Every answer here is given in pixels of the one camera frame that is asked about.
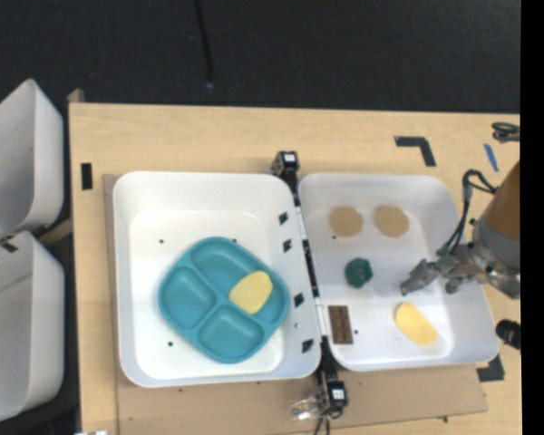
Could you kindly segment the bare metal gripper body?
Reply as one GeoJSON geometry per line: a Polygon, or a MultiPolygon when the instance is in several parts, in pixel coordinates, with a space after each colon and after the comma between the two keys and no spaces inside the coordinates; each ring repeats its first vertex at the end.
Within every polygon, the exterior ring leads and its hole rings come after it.
{"type": "Polygon", "coordinates": [[[469,242],[437,251],[440,274],[464,275],[469,282],[487,284],[508,298],[520,297],[520,245],[488,247],[485,242],[469,242]]]}

